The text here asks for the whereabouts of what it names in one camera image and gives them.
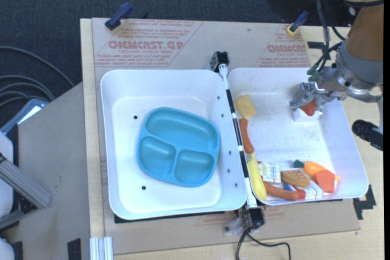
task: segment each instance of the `toy carrot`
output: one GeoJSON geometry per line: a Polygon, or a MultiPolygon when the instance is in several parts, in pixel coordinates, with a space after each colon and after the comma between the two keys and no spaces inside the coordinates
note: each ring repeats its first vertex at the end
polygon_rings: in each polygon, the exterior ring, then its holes
{"type": "MultiPolygon", "coordinates": [[[[303,171],[312,177],[315,176],[315,174],[319,171],[322,170],[330,171],[327,168],[325,168],[323,165],[320,165],[319,163],[316,163],[314,161],[305,161],[303,163],[299,160],[295,160],[294,168],[303,168],[303,171]]],[[[340,177],[338,175],[335,175],[335,180],[340,181],[340,177]]]]}

